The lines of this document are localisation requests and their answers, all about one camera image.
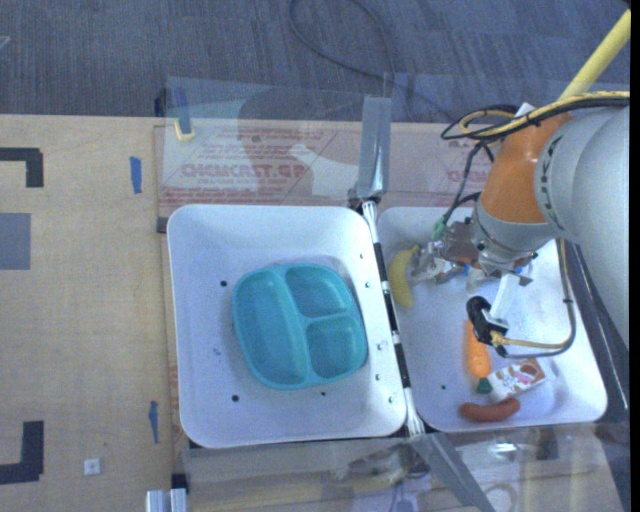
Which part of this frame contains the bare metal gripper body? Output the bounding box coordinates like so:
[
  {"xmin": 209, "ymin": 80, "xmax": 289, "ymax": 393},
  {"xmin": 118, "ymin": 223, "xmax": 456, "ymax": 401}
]
[{"xmin": 427, "ymin": 219, "xmax": 535, "ymax": 278}]

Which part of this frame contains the yellow banana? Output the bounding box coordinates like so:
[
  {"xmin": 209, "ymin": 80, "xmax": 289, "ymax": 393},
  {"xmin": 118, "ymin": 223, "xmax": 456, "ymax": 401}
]
[{"xmin": 388, "ymin": 244, "xmax": 421, "ymax": 309}]

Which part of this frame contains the orange carrot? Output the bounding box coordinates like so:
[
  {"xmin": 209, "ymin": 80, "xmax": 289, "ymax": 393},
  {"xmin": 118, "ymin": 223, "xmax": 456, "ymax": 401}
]
[{"xmin": 464, "ymin": 319, "xmax": 495, "ymax": 397}]

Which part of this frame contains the white and brown carton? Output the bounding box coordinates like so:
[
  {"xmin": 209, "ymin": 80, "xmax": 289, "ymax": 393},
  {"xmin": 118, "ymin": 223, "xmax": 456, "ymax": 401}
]
[{"xmin": 486, "ymin": 358, "xmax": 548, "ymax": 404}]

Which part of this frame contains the red-brown sausage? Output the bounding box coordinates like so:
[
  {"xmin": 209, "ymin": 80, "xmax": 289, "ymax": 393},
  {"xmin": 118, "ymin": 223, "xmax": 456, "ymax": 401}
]
[{"xmin": 458, "ymin": 397, "xmax": 522, "ymax": 423}]

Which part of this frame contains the white plastic tray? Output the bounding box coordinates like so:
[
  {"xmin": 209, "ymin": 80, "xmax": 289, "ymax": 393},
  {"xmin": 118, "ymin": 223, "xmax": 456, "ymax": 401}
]
[
  {"xmin": 166, "ymin": 203, "xmax": 408, "ymax": 450},
  {"xmin": 375, "ymin": 205, "xmax": 609, "ymax": 434}
]

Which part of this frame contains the teal divided plate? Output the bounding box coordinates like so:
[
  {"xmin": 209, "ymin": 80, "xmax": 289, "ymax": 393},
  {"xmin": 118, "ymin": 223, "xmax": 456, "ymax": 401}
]
[{"xmin": 231, "ymin": 263, "xmax": 370, "ymax": 392}]

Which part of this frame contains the black cylinder on white bracket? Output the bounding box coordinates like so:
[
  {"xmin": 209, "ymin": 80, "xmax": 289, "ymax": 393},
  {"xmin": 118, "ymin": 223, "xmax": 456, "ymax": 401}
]
[{"xmin": 465, "ymin": 272, "xmax": 522, "ymax": 347}]

